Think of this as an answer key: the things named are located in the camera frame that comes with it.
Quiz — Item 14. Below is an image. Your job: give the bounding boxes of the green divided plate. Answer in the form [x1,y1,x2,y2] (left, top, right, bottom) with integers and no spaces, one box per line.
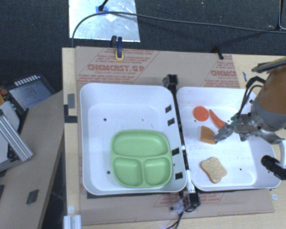
[110,129,174,189]

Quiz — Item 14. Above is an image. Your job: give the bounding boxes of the white plastic tray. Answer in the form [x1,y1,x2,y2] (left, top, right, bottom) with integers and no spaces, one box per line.
[79,82,188,196]
[176,86,282,192]

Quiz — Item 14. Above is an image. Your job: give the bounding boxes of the thin black and white rod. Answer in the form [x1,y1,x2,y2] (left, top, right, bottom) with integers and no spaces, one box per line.
[169,84,195,193]

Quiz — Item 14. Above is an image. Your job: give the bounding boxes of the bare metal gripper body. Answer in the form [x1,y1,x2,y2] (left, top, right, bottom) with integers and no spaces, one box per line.
[230,113,286,145]

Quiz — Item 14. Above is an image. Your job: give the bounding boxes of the tan bread slice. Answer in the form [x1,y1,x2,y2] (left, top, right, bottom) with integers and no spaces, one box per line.
[200,156,228,184]

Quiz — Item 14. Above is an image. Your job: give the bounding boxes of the brown cardboard board red print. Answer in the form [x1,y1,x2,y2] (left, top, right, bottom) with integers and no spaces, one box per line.
[75,46,275,226]

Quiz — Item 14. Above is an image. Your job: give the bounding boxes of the orange round disc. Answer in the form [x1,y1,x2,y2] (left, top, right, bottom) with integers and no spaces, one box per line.
[193,105,210,123]

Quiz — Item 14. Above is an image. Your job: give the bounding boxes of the orange pizza slice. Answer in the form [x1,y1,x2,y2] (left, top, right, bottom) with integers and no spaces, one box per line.
[200,125,216,145]

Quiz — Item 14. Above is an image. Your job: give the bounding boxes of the black cylinder on white bracket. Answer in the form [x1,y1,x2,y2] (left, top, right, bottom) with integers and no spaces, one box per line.
[260,138,286,180]

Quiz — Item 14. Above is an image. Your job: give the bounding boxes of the orange carrot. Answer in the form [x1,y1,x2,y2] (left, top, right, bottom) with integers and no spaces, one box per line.
[209,109,226,129]

